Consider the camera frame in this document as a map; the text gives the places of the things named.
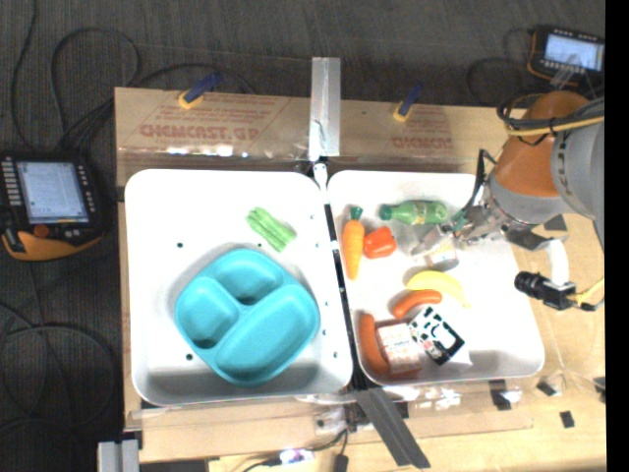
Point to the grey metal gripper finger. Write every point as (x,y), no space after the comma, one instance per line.
(454,238)
(426,240)

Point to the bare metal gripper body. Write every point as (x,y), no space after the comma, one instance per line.
(484,224)

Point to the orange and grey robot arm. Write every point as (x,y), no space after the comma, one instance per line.
(531,165)

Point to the small white can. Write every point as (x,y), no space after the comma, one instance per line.
(442,257)

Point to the green plastic bottle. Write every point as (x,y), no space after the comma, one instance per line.
(417,213)

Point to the yellow banana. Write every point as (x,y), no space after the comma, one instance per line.
(437,282)

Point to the orange bell pepper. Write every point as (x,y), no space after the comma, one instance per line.
(379,244)

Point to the orange sausage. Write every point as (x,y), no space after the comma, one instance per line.
(415,302)
(369,344)

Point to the orange carrot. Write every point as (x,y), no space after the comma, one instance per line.
(353,246)

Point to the white plastic tray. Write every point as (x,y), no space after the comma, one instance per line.
(496,308)
(162,214)

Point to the black and white carton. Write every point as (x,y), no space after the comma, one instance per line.
(437,335)

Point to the white and orange carton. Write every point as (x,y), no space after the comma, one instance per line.
(399,347)

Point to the green asparagus bundle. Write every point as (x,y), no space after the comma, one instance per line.
(271,229)

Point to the blue divided plate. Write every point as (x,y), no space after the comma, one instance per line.
(245,317)

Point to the brown cardboard board red print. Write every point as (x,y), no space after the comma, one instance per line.
(216,126)

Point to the black cylinder on white bracket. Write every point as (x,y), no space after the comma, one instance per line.
(543,285)

